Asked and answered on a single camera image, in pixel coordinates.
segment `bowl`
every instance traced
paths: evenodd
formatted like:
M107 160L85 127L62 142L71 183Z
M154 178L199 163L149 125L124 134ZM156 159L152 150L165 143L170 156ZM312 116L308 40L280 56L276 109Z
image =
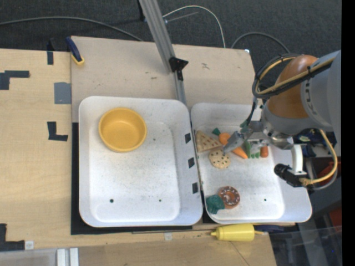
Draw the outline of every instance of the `bowl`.
M146 138L146 123L134 110L115 108L99 121L99 134L106 147L115 152L129 152L141 146Z

